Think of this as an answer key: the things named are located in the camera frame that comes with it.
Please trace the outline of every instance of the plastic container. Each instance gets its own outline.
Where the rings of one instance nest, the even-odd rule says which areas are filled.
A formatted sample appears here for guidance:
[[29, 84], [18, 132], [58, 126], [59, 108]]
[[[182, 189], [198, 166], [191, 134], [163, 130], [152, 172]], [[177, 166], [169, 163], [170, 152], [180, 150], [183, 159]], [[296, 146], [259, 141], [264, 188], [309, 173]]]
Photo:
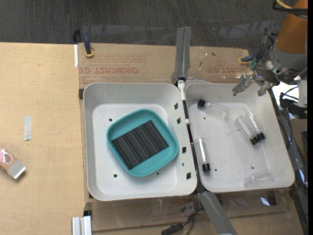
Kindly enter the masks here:
[[203, 171], [210, 171], [210, 162], [207, 154], [207, 145], [205, 138], [195, 140], [195, 150], [197, 153], [198, 165]]
[[[181, 94], [177, 87], [162, 83], [93, 83], [84, 90], [84, 110], [87, 184], [95, 199], [114, 201], [185, 196], [196, 189], [195, 164], [184, 121]], [[172, 159], [168, 165], [143, 177], [138, 177], [138, 174], [151, 172], [157, 164], [139, 171], [137, 169], [140, 166], [134, 167], [129, 170], [136, 173], [137, 176], [133, 176], [116, 159], [109, 142], [136, 127], [131, 126], [134, 122], [140, 125], [144, 121], [155, 119], [154, 124], [162, 131], [160, 121], [150, 111], [157, 114], [171, 130], [179, 144], [179, 153], [175, 156], [176, 153], [172, 152], [172, 157], [175, 156], [172, 159], [171, 152], [164, 154], [161, 151], [141, 166], [149, 165], [158, 156], [161, 156], [159, 162]]]
[[203, 108], [209, 115], [216, 116], [221, 119], [227, 118], [229, 108], [218, 103], [206, 102], [199, 99], [198, 106]]
[[253, 187], [261, 184], [273, 182], [274, 178], [269, 171], [254, 173], [244, 178], [245, 187]]
[[240, 130], [240, 132], [243, 134], [243, 136], [248, 139], [253, 145], [255, 145], [259, 138], [256, 134], [256, 129], [252, 125], [250, 118], [248, 118], [246, 115], [241, 115], [235, 119], [235, 125]]
[[248, 111], [245, 114], [246, 118], [250, 119], [250, 122], [255, 130], [255, 135], [256, 137], [259, 139], [259, 141], [265, 139], [265, 135], [263, 134], [263, 130], [260, 127], [260, 124], [257, 120], [257, 118], [255, 117], [255, 114], [253, 111]]
[[[236, 96], [232, 88], [232, 84], [215, 83], [192, 83], [185, 88], [192, 136], [206, 138], [209, 155], [211, 170], [209, 174], [199, 170], [201, 183], [214, 193], [289, 187], [294, 182], [294, 171], [270, 95], [255, 96], [260, 89], [257, 84], [251, 84], [249, 90]], [[229, 108], [227, 119], [209, 117], [198, 106], [199, 99]], [[246, 141], [234, 125], [238, 116], [251, 110], [266, 135], [257, 145]], [[271, 172], [274, 181], [244, 186], [244, 178], [265, 171]]]

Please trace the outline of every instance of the black cable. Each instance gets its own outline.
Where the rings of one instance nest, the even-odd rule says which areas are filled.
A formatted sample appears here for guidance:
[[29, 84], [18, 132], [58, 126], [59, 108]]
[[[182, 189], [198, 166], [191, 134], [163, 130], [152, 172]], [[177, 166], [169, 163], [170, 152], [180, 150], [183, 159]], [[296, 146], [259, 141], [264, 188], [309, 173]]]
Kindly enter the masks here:
[[276, 7], [277, 5], [277, 1], [275, 0], [272, 4], [272, 9], [274, 10], [279, 10], [279, 11], [284, 11], [284, 12], [288, 12], [288, 13], [292, 13], [296, 16], [307, 16], [308, 15], [308, 9], [288, 9], [288, 8], [282, 8], [280, 5], [278, 5], [279, 7]]
[[284, 125], [281, 123], [281, 121], [279, 119], [278, 119], [278, 123], [279, 123], [279, 125], [280, 125], [280, 127], [281, 127], [281, 129], [282, 129], [282, 131], [284, 133], [285, 140], [286, 140], [285, 141], [285, 146], [288, 149], [290, 144], [291, 144], [290, 138], [289, 138], [289, 136], [287, 134], [286, 128], [284, 127]]
[[286, 109], [283, 109], [282, 112], [280, 111], [280, 115], [283, 116], [287, 120], [289, 129], [290, 129], [290, 136], [288, 136], [286, 128], [284, 127], [286, 134], [287, 134], [287, 137], [288, 137], [288, 140], [289, 140], [289, 144], [288, 144], [288, 147], [289, 147], [289, 145], [292, 141], [292, 138], [293, 138], [293, 131], [292, 131], [291, 123], [290, 123], [289, 112]]
[[287, 97], [290, 97], [290, 98], [293, 98], [293, 99], [295, 99], [295, 100], [299, 100], [297, 97], [295, 97], [295, 96], [290, 96], [290, 95], [285, 95], [285, 96], [287, 96]]
[[189, 224], [189, 223], [191, 222], [192, 224], [191, 224], [190, 227], [188, 228], [187, 233], [186, 233], [185, 235], [189, 234], [189, 232], [191, 231], [191, 229], [192, 229], [193, 226], [194, 226], [193, 223], [195, 222], [195, 215], [196, 215], [196, 214], [198, 213], [198, 211], [200, 211], [200, 210], [203, 210], [203, 208], [200, 207], [200, 208], [198, 208], [193, 214], [189, 215], [189, 217], [188, 217], [186, 223], [184, 223], [184, 224], [172, 225], [170, 228], [168, 228], [168, 229], [162, 231], [161, 235], [170, 235], [170, 234], [175, 233], [175, 232], [177, 232], [177, 231], [179, 231], [179, 230], [182, 230], [187, 224]]
[[272, 39], [272, 37], [269, 37], [269, 40], [270, 40], [270, 43], [272, 44], [272, 46], [274, 45], [274, 39]]
[[266, 50], [266, 47], [268, 45], [268, 40], [270, 38], [270, 35], [271, 35], [271, 32], [267, 28], [265, 28], [261, 48], [256, 56], [256, 63], [258, 63], [262, 59], [264, 52]]
[[192, 216], [192, 218], [191, 218], [191, 225], [189, 226], [189, 228], [188, 228], [188, 230], [186, 231], [185, 235], [189, 235], [189, 234], [190, 234], [192, 228], [194, 227], [194, 224], [195, 224], [195, 217]]
[[295, 88], [298, 88], [298, 86], [292, 87], [291, 89], [287, 90], [285, 93], [280, 94], [279, 99], [282, 99], [288, 92], [291, 92]]

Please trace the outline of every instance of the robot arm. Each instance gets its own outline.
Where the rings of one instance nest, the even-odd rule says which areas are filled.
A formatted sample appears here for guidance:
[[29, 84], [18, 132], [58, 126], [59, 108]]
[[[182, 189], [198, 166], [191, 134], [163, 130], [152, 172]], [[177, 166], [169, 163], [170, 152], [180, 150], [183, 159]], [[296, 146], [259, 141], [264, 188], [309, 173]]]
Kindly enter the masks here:
[[[233, 88], [233, 95], [244, 91], [252, 81], [260, 85], [259, 96], [280, 82], [297, 85], [298, 102], [283, 99], [285, 94], [281, 94], [281, 106], [297, 118], [307, 118], [308, 0], [298, 0], [293, 8], [284, 4], [284, 0], [275, 0], [272, 8], [289, 14], [276, 41], [272, 40], [269, 30], [265, 31], [259, 53], [250, 60], [253, 74], [241, 76]], [[268, 58], [261, 60], [269, 40], [272, 44]]]

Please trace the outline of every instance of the wooden table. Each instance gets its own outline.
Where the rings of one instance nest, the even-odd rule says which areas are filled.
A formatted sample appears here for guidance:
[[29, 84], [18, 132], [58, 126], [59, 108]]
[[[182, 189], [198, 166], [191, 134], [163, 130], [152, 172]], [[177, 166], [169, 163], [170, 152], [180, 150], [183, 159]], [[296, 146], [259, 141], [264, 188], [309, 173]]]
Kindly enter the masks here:
[[[78, 69], [73, 45], [0, 43], [0, 145], [22, 164], [14, 180], [0, 173], [0, 234], [70, 235], [85, 206]], [[24, 141], [24, 117], [31, 140]], [[240, 235], [303, 234], [290, 198], [284, 213], [231, 218]], [[159, 235], [169, 225], [94, 232]], [[216, 234], [209, 221], [190, 233]]]

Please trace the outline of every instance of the cardboard box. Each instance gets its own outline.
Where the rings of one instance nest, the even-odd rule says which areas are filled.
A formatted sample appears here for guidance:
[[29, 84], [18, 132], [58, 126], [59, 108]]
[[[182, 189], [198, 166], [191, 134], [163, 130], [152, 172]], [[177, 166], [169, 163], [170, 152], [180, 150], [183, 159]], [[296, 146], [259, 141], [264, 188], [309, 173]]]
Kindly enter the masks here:
[[[86, 58], [78, 45], [80, 89], [94, 82], [167, 83], [175, 67], [175, 46], [92, 44], [94, 56]], [[224, 47], [190, 47], [191, 78], [212, 83], [237, 83], [243, 72], [250, 73], [238, 58], [247, 50]]]

